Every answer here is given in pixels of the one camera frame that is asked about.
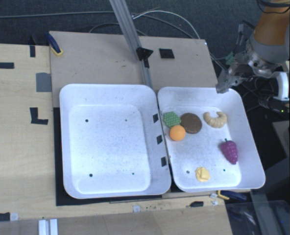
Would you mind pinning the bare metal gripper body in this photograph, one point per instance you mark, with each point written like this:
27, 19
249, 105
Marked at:
248, 68

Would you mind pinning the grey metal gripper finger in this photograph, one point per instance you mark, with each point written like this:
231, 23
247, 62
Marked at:
234, 82
222, 83

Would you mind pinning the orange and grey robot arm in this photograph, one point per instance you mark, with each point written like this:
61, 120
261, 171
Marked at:
270, 30

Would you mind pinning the beige croissant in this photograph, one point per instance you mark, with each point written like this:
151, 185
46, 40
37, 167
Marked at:
216, 122

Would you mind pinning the brown round biscuit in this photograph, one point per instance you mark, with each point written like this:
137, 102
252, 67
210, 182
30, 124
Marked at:
191, 123

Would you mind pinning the green broccoli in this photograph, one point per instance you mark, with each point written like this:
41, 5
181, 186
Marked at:
171, 119

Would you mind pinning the orange ball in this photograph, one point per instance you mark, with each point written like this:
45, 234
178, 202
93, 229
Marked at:
177, 133

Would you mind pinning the purple grapes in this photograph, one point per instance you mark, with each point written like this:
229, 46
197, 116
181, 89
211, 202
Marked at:
230, 152

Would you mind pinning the white plastic tray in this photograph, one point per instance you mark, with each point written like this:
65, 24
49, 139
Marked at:
108, 143
203, 153

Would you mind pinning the yellow toy pastry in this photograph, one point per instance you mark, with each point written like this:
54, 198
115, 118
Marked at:
202, 174

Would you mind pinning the black block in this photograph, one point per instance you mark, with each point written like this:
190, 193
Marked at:
197, 204

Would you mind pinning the pale wood board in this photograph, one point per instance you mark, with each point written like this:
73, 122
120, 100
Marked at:
98, 60

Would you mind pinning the black cylinder on white bracket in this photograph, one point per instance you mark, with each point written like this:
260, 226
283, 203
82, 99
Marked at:
283, 84

